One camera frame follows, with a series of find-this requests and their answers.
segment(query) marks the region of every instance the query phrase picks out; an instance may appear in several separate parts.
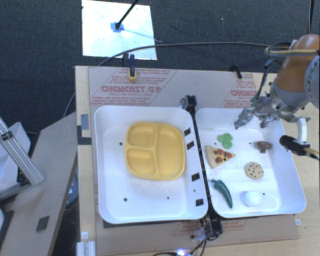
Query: green pepper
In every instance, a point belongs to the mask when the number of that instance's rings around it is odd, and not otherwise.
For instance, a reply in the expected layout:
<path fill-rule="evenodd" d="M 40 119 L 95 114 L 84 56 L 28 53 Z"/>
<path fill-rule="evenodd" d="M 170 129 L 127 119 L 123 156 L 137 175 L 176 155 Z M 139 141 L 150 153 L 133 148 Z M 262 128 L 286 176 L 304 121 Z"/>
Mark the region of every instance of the green pepper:
<path fill-rule="evenodd" d="M 220 179 L 219 180 L 212 179 L 211 182 L 214 183 L 213 187 L 223 195 L 226 202 L 228 203 L 228 206 L 232 208 L 232 198 L 226 184 L 224 184 Z"/>

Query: brown mushroom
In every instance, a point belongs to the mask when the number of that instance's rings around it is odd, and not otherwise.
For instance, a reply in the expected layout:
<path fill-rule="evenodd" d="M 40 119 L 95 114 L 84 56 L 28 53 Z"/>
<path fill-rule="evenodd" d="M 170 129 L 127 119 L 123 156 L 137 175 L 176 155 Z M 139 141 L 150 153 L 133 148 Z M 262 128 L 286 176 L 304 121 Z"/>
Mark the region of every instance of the brown mushroom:
<path fill-rule="evenodd" d="M 260 153 L 266 153 L 266 150 L 272 148 L 272 144 L 267 141 L 257 141 L 256 146 L 258 149 L 260 149 Z"/>

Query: yellow tray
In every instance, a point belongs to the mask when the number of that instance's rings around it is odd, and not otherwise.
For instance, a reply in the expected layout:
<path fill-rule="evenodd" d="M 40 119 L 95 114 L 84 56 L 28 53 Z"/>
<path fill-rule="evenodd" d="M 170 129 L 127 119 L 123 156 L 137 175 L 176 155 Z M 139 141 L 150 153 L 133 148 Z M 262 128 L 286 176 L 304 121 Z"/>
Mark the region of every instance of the yellow tray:
<path fill-rule="evenodd" d="M 185 170 L 183 135 L 168 124 L 137 122 L 131 125 L 124 150 L 127 168 L 140 178 L 170 181 Z"/>

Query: egg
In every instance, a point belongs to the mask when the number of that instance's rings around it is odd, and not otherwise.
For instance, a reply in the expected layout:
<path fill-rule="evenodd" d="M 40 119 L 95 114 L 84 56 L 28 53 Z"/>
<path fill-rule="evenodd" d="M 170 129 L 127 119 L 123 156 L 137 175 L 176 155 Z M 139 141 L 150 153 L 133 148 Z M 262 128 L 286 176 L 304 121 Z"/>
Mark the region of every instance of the egg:
<path fill-rule="evenodd" d="M 244 196 L 244 201 L 249 207 L 257 207 L 263 200 L 263 194 L 259 191 L 248 191 Z"/>

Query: toy pizza slice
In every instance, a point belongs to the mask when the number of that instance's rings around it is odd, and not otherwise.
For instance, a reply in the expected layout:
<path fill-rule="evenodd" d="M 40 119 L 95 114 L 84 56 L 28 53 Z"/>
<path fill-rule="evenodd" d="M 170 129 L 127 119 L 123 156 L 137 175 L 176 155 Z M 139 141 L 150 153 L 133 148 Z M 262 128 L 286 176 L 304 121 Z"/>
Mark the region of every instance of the toy pizza slice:
<path fill-rule="evenodd" d="M 221 148 L 212 147 L 210 145 L 205 146 L 205 156 L 210 167 L 216 168 L 223 163 L 227 162 L 231 158 L 234 158 L 236 154 L 227 152 Z"/>

